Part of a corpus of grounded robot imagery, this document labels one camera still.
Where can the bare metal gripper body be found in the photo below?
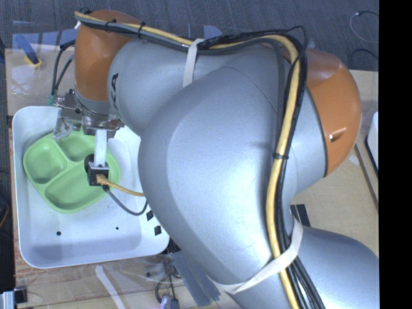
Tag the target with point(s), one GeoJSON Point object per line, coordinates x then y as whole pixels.
{"type": "Point", "coordinates": [96, 124]}

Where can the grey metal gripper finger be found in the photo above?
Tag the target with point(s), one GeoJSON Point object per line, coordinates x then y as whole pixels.
{"type": "Point", "coordinates": [62, 130]}

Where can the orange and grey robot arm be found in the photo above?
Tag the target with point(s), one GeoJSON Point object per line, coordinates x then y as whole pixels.
{"type": "Point", "coordinates": [206, 146]}

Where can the green divided plate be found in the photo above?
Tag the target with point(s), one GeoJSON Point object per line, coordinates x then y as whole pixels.
{"type": "Point", "coordinates": [67, 188]}

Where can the white plastic tray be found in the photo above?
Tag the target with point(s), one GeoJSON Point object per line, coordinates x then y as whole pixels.
{"type": "Point", "coordinates": [83, 237]}

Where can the black cylinder on white bracket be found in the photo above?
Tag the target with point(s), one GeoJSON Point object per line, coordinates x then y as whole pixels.
{"type": "Point", "coordinates": [100, 169]}

